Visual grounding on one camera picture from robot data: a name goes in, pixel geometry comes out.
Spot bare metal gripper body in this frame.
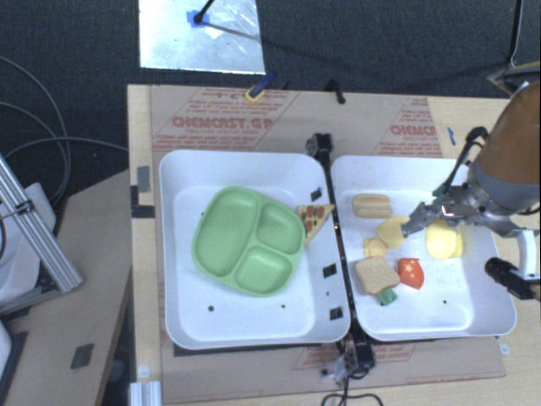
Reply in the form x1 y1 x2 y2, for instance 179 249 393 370
436 185 525 237

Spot yellow heart-shaped piece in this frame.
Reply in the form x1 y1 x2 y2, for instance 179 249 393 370
375 214 412 250

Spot yellow oval toy food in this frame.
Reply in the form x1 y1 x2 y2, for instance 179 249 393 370
424 219 464 261

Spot tan hot dog bun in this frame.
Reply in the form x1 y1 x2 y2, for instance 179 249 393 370
352 193 393 220

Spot red toy tomato piece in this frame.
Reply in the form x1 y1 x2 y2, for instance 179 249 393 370
396 256 425 291

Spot small yellow lumpy piece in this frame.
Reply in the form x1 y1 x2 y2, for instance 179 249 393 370
363 237 389 259

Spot brown toast slice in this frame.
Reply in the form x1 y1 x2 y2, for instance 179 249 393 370
353 255 402 297

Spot thin black rod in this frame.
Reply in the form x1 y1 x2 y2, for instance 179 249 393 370
317 150 361 343

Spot green toy vegetable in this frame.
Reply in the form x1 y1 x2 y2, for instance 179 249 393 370
376 287 399 307

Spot white plastic tray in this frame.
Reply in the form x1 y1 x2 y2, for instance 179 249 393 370
330 155 518 343
158 149 352 351

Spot pizza slice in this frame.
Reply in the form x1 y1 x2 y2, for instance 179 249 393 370
294 203 336 247

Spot brown cardboard board red print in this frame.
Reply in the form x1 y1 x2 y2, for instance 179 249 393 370
149 84 515 405

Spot green divided plate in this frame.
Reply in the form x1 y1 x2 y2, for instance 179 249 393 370
191 185 307 299

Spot black cylinder on white bracket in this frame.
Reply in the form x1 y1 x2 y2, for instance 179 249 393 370
484 228 541 302

